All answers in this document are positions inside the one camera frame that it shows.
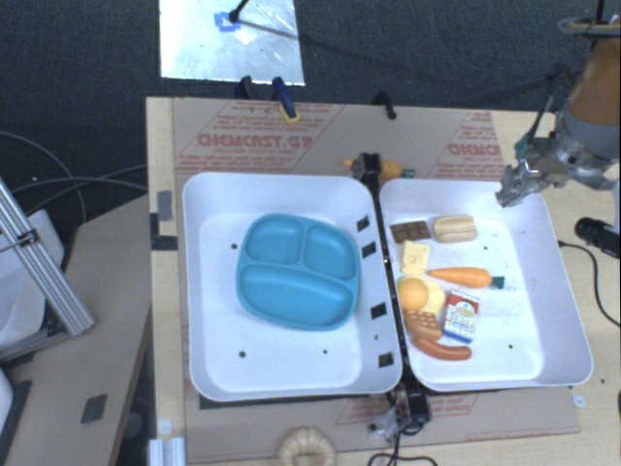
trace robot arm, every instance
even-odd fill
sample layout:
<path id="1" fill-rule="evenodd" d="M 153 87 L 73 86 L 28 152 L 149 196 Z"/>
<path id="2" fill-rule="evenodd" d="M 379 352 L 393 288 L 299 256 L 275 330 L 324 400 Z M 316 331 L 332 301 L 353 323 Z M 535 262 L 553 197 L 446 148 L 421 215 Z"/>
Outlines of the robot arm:
<path id="1" fill-rule="evenodd" d="M 588 244 L 619 257 L 619 181 L 604 175 L 619 161 L 619 21 L 598 29 L 606 33 L 600 34 L 606 39 L 594 46 L 565 106 L 557 114 L 554 130 L 548 138 L 535 138 L 531 130 L 515 145 L 517 166 L 505 168 L 496 197 L 503 207 L 513 206 L 530 193 L 551 184 L 563 186 L 568 180 L 594 190 L 611 190 L 614 225 L 585 218 L 575 231 Z"/>

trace white ring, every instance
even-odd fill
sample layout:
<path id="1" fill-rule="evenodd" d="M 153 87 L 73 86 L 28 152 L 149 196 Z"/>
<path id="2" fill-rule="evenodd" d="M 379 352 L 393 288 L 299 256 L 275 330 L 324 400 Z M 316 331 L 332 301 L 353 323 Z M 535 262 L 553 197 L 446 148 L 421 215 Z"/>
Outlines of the white ring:
<path id="1" fill-rule="evenodd" d="M 337 462 L 332 443 L 316 428 L 298 428 L 284 439 L 278 451 L 280 466 L 294 466 L 294 459 L 303 454 L 319 455 L 321 466 L 334 466 Z"/>

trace orange carrot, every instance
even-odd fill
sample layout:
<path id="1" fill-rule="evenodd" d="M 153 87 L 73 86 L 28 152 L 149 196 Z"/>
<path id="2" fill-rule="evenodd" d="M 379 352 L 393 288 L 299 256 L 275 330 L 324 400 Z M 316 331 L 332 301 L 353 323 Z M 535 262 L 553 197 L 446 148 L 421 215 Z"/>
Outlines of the orange carrot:
<path id="1" fill-rule="evenodd" d="M 483 268 L 458 267 L 433 269 L 427 274 L 447 282 L 469 286 L 470 288 L 484 288 L 493 280 L 487 270 Z"/>

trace hot dog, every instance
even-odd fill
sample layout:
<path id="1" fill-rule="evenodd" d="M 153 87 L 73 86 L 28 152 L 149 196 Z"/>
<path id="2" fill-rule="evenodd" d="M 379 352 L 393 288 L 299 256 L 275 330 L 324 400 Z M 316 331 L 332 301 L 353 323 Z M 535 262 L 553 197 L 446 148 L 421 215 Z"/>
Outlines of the hot dog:
<path id="1" fill-rule="evenodd" d="M 420 337 L 412 337 L 414 346 L 437 359 L 445 359 L 448 361 L 465 361 L 473 355 L 470 347 L 449 347 L 439 344 L 433 340 L 426 340 Z"/>

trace blue plate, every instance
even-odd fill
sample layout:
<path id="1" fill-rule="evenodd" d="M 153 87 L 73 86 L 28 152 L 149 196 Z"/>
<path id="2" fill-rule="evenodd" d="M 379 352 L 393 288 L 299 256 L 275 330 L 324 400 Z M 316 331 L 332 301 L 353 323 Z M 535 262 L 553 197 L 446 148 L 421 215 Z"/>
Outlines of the blue plate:
<path id="1" fill-rule="evenodd" d="M 356 307 L 358 249 L 324 222 L 262 216 L 245 234 L 236 281 L 251 313 L 294 328 L 332 330 Z"/>

